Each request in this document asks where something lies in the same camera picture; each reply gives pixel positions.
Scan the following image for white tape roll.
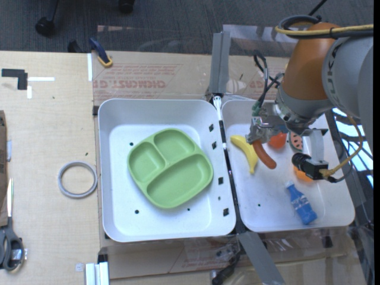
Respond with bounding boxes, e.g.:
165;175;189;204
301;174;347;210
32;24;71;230
57;161;98;199

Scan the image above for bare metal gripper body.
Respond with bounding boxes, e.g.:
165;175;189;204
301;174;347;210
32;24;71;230
247;109;316;142

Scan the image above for orange toy fruit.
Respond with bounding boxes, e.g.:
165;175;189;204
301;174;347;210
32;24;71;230
268;131;288;150

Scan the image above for orange round toy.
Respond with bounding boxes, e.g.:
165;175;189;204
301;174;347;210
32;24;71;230
293;164;315;183

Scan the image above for red sausage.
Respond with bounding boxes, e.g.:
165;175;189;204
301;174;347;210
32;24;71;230
252;140;277;170

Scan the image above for grey handled scissors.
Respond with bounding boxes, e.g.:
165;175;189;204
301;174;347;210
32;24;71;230
0;177;26;272

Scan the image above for blue toy bottle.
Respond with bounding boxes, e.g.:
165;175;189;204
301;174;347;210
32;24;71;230
284;180;318;226

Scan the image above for green divided plate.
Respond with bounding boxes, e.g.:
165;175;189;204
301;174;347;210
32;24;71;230
126;128;214;210

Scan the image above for brown cardboard board red print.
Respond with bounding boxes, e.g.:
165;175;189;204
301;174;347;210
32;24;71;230
91;50;359;280

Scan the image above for black cylinder on white bracket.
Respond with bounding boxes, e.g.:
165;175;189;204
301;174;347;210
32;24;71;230
292;128;330;181

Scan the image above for white plastic tray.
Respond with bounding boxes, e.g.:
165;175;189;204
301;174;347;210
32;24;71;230
221;99;356;234
97;98;238;243

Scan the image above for yellow banana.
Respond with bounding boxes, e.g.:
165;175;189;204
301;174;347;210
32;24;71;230
230;134;259;175

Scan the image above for toy watermelon slice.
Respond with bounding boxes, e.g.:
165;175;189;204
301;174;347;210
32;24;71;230
288;131;305;153

